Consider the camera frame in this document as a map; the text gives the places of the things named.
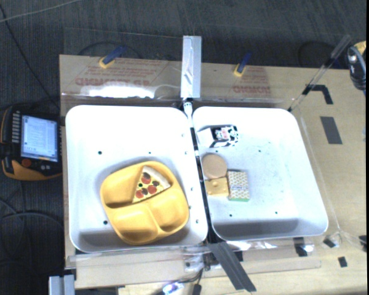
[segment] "pizza slice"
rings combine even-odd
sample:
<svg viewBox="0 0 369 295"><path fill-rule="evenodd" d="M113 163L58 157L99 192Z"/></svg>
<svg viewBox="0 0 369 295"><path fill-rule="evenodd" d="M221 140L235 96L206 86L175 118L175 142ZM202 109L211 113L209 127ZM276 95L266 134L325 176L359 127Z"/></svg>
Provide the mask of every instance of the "pizza slice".
<svg viewBox="0 0 369 295"><path fill-rule="evenodd" d="M144 166L142 168L141 176L137 182L132 203L137 203L148 199L151 196L166 190L170 186L171 185L166 178L157 170L151 168L150 166Z"/></svg>

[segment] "blue clip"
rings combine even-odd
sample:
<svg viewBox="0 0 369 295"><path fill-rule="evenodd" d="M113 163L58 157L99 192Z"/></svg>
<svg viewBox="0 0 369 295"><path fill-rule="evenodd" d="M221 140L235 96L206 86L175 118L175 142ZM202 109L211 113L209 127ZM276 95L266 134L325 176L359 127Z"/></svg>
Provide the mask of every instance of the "blue clip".
<svg viewBox="0 0 369 295"><path fill-rule="evenodd" d="M252 53L247 52L246 55L244 56L244 58L242 59L242 61L236 65L235 70L234 70L234 74L236 76L242 76L243 75L243 73L245 72L246 64L250 60L251 56L252 56Z"/></svg>
<svg viewBox="0 0 369 295"><path fill-rule="evenodd" d="M127 50L126 46L119 46L110 52L107 56L100 59L99 64L103 69L106 69L114 63L115 58L120 57Z"/></svg>

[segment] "controller screen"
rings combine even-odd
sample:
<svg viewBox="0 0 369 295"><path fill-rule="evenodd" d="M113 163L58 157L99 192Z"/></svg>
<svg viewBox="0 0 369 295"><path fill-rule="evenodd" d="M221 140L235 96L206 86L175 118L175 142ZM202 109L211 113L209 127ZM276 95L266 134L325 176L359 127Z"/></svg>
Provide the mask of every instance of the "controller screen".
<svg viewBox="0 0 369 295"><path fill-rule="evenodd" d="M20 155L31 159L58 162L56 121L22 116Z"/></svg>

